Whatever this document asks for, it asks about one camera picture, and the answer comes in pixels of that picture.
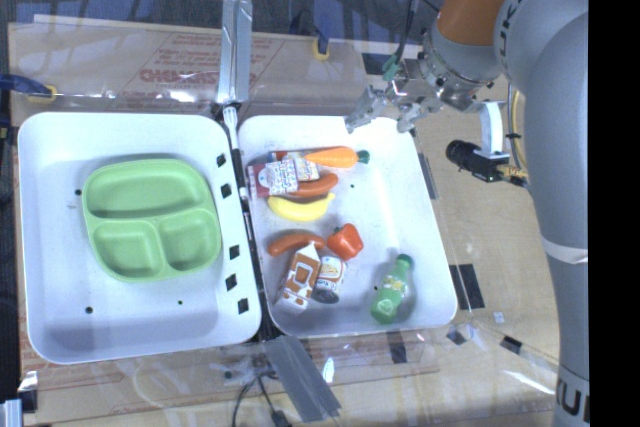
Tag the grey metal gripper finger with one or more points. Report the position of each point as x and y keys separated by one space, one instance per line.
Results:
x=411 y=115
x=364 y=110

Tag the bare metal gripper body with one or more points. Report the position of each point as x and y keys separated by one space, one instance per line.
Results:
x=425 y=87

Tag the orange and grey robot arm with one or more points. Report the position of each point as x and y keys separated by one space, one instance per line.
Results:
x=555 y=65

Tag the orange carrot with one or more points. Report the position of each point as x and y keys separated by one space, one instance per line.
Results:
x=332 y=157

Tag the red sausage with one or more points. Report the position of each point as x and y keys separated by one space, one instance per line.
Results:
x=320 y=185
x=290 y=242

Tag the white plastic tray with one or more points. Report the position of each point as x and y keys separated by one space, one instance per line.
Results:
x=395 y=215
x=60 y=215

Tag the white carton with colourful print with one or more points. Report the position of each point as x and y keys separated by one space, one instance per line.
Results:
x=287 y=177

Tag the yellow banana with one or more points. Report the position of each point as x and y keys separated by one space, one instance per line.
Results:
x=300 y=210

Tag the orange bell pepper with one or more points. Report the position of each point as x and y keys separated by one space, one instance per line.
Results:
x=346 y=242

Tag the small white can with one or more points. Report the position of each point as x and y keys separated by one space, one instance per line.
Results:
x=330 y=277

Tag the green bottle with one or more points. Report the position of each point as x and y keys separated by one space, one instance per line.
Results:
x=390 y=292

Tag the orange and white carton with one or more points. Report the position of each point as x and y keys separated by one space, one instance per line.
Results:
x=300 y=277

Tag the green divided plate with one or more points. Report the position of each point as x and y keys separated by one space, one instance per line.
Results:
x=150 y=215

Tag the brown cardboard board, red print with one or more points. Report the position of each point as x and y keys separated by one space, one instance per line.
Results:
x=100 y=60

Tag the black cylinder on white bracket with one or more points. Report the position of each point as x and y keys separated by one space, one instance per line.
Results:
x=475 y=160

